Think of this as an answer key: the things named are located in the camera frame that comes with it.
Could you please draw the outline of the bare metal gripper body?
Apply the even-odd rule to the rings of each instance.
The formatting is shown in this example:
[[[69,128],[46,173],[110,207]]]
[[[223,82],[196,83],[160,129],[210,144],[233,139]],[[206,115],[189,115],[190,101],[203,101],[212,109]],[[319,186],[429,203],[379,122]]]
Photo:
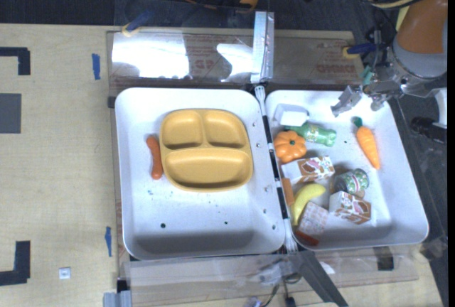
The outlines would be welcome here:
[[[363,92],[370,97],[430,97],[447,84],[447,72],[436,77],[422,77],[392,63],[377,65],[369,73],[370,77],[364,82]]]

